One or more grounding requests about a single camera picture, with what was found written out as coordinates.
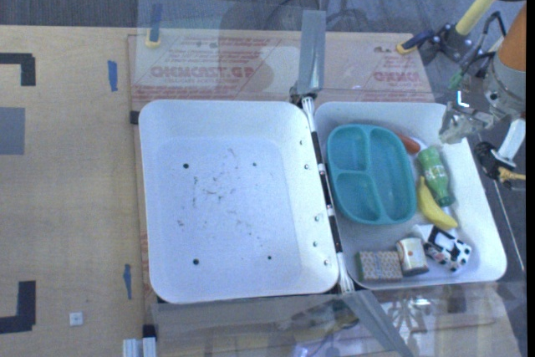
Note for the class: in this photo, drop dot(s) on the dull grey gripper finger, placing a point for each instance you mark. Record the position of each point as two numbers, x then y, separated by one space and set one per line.
449 134
451 113

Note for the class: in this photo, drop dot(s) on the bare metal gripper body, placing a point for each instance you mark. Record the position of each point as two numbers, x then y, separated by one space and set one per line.
480 122

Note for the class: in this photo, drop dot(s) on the orange sausage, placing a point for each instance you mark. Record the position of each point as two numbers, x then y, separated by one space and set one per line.
410 144

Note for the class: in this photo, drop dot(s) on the green bottle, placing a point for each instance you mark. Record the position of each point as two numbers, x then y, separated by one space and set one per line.
436 175

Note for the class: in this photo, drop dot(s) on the yellow banana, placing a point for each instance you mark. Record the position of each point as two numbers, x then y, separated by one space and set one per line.
430 207

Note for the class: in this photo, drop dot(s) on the teal divided plate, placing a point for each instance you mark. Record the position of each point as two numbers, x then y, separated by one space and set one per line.
370 175

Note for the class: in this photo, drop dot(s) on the white plastic tray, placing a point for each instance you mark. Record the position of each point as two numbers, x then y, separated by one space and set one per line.
472 221
225 200

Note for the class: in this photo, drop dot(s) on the black and white carton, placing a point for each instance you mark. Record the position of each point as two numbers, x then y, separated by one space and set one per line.
449 250

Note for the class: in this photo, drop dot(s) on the small white and orange can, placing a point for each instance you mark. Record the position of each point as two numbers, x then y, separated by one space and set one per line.
413 257

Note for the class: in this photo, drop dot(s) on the thin black and white rod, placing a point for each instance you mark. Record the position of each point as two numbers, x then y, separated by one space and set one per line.
322 173

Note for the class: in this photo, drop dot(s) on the patterned tan packet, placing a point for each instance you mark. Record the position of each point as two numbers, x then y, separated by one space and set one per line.
379 265

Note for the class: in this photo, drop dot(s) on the brown cardboard board, red print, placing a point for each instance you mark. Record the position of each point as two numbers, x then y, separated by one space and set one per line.
217 67

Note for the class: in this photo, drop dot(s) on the black cylinder on white bracket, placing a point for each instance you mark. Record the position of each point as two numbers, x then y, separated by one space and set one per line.
510 140

